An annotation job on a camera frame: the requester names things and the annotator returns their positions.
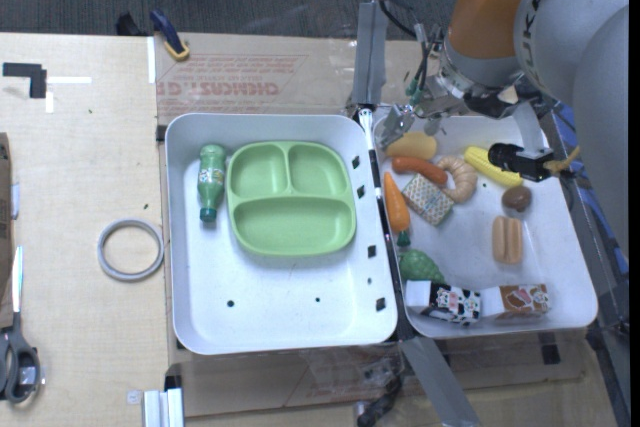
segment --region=green pepper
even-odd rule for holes
[[[410,249],[399,256],[400,275],[402,279],[413,281],[429,280],[435,283],[446,283],[436,263],[424,252]]]

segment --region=green plate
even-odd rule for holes
[[[322,144],[254,143],[227,167],[227,204],[240,244],[259,255],[338,251],[356,229],[351,181],[342,159]]]

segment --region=orange carrot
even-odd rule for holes
[[[447,172],[428,160],[416,157],[394,157],[391,167],[396,173],[420,173],[436,185],[446,185],[449,179]]]
[[[391,229],[398,234],[398,245],[408,246],[410,241],[407,230],[411,223],[411,216],[402,192],[388,171],[384,174],[384,202],[387,205]]]

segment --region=white tray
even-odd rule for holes
[[[422,130],[422,126],[417,120],[412,130]],[[441,128],[435,136],[438,150],[434,162],[443,155],[462,156],[469,145],[488,149],[497,142],[522,144],[512,118],[452,117],[443,120]],[[413,176],[393,173],[390,159],[382,153],[379,161],[381,172],[390,171],[400,188]],[[501,199],[506,189],[481,174],[472,198],[454,205],[453,212],[437,227],[411,211],[411,246],[431,256],[450,285],[479,291],[496,285],[545,283],[551,311],[541,319],[478,322],[462,327],[408,310],[409,320],[419,333],[432,338],[459,338],[580,328],[593,321],[598,301],[562,185],[553,177],[538,183],[525,181],[524,185],[532,190],[533,199],[521,217],[524,252],[520,264],[501,264],[492,256],[492,223],[496,216],[505,215]],[[451,178],[448,186],[453,187]]]
[[[230,157],[246,144],[274,140],[324,144],[343,159],[357,226],[340,251],[301,258],[251,254],[233,235],[226,202],[215,226],[200,222],[200,148],[220,144]],[[397,304],[368,149],[357,123],[338,115],[185,114],[169,125],[165,147],[173,325],[187,349],[220,355],[368,345],[393,334]]]

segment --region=brown egg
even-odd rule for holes
[[[517,185],[507,189],[502,195],[502,205],[516,212],[524,212],[531,204],[531,189],[524,185]]]

